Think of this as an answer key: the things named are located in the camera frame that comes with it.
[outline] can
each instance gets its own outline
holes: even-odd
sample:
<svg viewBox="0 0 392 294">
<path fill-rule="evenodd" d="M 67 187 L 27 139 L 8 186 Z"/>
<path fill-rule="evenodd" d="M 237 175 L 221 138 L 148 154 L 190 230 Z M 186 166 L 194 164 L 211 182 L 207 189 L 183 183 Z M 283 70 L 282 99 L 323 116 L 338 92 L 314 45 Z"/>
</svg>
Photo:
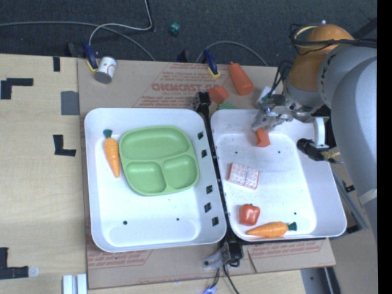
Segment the can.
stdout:
<svg viewBox="0 0 392 294">
<path fill-rule="evenodd" d="M 115 70 L 117 68 L 117 61 L 112 56 L 104 56 L 100 60 L 95 79 L 103 84 L 109 84 L 113 79 Z"/>
</svg>

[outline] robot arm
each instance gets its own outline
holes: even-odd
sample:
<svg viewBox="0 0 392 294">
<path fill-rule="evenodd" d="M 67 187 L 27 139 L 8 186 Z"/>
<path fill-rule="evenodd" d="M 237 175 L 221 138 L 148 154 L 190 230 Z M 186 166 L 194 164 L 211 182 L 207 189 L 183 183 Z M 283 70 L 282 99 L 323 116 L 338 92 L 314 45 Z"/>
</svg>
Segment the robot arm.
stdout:
<svg viewBox="0 0 392 294">
<path fill-rule="evenodd" d="M 293 118 L 313 122 L 319 133 L 311 141 L 317 160 L 316 155 L 328 146 L 323 122 L 313 114 L 328 106 L 337 147 L 377 242 L 377 50 L 359 47 L 338 26 L 310 27 L 312 32 L 303 43 L 306 48 L 295 59 L 283 94 L 271 91 L 262 99 L 252 128 L 269 131 Z M 320 40 L 328 42 L 318 44 Z"/>
</svg>

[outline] tomato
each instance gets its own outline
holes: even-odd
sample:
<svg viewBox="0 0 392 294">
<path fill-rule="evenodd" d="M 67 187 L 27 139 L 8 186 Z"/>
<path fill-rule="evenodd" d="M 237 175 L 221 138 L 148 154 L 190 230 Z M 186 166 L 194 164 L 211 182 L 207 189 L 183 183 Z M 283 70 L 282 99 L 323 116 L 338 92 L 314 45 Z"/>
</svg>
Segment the tomato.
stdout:
<svg viewBox="0 0 392 294">
<path fill-rule="evenodd" d="M 239 208 L 239 222 L 244 225 L 255 225 L 260 215 L 260 208 L 246 203 Z"/>
</svg>

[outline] toy carrot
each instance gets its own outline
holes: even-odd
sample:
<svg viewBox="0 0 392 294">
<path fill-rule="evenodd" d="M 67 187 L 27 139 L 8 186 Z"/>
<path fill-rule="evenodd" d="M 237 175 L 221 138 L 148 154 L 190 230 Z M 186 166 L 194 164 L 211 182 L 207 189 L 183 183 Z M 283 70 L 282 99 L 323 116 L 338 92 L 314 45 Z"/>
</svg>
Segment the toy carrot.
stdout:
<svg viewBox="0 0 392 294">
<path fill-rule="evenodd" d="M 246 232 L 249 235 L 265 236 L 269 238 L 275 238 L 282 236 L 287 231 L 296 231 L 296 223 L 286 224 L 282 221 L 270 222 L 263 224 L 259 227 L 252 228 Z"/>
<path fill-rule="evenodd" d="M 104 151 L 111 170 L 115 174 L 115 177 L 118 178 L 120 176 L 120 155 L 118 152 L 118 142 L 111 137 L 112 133 L 112 130 L 104 130 L 104 135 L 106 137 L 104 141 Z"/>
</svg>

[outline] green plate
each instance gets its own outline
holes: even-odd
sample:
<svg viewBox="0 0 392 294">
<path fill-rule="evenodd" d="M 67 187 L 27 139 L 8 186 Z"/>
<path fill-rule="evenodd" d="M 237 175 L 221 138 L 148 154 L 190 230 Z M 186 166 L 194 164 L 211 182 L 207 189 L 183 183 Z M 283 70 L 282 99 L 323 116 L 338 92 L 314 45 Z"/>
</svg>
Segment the green plate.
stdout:
<svg viewBox="0 0 392 294">
<path fill-rule="evenodd" d="M 141 195 L 179 192 L 198 181 L 194 148 L 177 127 L 151 126 L 125 132 L 119 153 L 129 186 Z"/>
</svg>

